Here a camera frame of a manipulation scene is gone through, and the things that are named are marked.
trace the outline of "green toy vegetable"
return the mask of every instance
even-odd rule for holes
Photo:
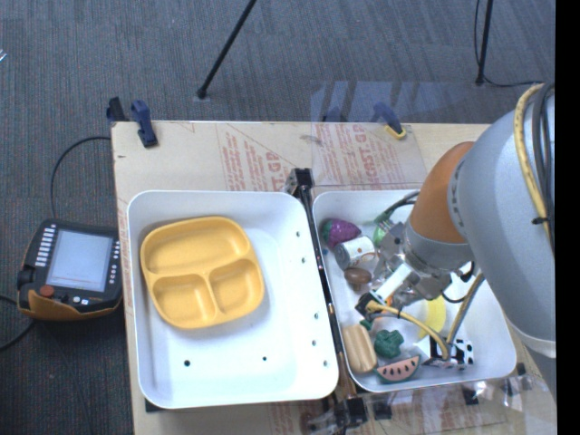
[[[404,341],[398,330],[381,330],[374,339],[374,351],[383,358],[396,358],[401,354],[400,346]]]

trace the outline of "white can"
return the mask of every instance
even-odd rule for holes
[[[336,245],[334,257],[344,270],[372,262],[377,257],[377,250],[370,237],[360,236]]]

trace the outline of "watermelon slice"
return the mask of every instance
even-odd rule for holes
[[[373,372],[379,376],[381,382],[403,382],[410,379],[417,369],[419,369],[419,359],[420,356],[417,354],[416,356],[403,359],[402,361],[377,367],[376,369],[373,369]]]

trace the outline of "black metal rod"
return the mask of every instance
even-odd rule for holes
[[[232,31],[229,38],[227,39],[226,44],[224,45],[224,48],[222,49],[219,56],[217,57],[216,62],[214,63],[213,67],[211,68],[211,71],[208,74],[208,77],[204,81],[203,85],[201,87],[199,87],[198,97],[200,99],[206,98],[206,95],[208,94],[208,87],[211,84],[211,81],[213,80],[214,76],[218,72],[219,66],[224,61],[224,58],[226,58],[226,55],[227,55],[227,52],[229,51],[229,48],[232,46],[232,44],[236,40],[237,33],[239,33],[240,29],[242,28],[242,25],[244,25],[244,22],[246,21],[247,17],[249,16],[250,12],[252,11],[252,8],[256,4],[256,1],[257,0],[250,0],[247,3],[247,6],[246,6],[246,9],[244,10],[244,13],[242,13],[239,20],[237,21],[236,27],[234,27],[234,30]]]
[[[483,25],[483,40],[481,41],[481,58],[479,59],[478,78],[475,80],[476,85],[481,85],[485,81],[483,70],[486,66],[486,54],[488,51],[489,26],[491,25],[491,10],[493,9],[493,0],[488,0],[486,9],[486,21]]]

